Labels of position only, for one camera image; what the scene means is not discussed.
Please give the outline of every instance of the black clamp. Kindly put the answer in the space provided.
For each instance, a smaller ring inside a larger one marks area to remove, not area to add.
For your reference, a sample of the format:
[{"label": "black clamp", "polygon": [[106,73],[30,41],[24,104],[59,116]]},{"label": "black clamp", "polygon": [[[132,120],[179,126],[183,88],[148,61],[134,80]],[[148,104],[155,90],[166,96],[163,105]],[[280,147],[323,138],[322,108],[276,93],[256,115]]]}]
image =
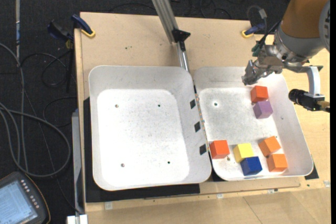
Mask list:
[{"label": "black clamp", "polygon": [[174,29],[172,31],[173,37],[175,42],[179,42],[180,43],[180,47],[182,51],[185,51],[185,44],[184,41],[190,36],[190,33],[179,30],[179,29]]}]

